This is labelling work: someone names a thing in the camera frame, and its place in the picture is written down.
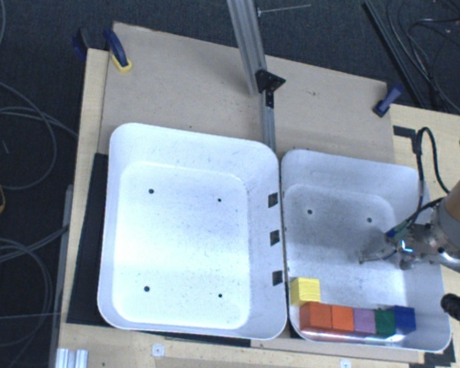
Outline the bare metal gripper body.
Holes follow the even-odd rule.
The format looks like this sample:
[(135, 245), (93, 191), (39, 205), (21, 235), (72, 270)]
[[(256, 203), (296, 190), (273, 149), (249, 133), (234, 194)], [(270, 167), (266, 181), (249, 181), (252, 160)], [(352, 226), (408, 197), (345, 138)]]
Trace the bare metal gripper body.
[(436, 224), (410, 224), (396, 235), (396, 250), (405, 260), (435, 260), (446, 252), (447, 238)]

